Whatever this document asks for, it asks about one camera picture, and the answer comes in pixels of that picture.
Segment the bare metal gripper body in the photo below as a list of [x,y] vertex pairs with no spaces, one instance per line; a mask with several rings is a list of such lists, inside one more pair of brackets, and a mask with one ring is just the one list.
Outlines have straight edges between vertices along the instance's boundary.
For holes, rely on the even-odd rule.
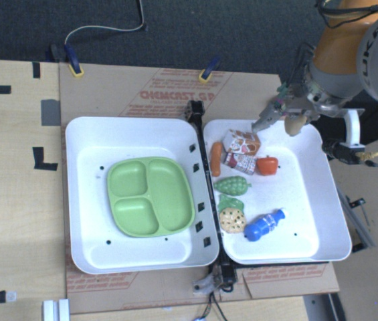
[[306,86],[280,86],[277,92],[277,109],[282,115],[335,117],[345,105],[344,98],[330,95],[320,88],[309,90]]

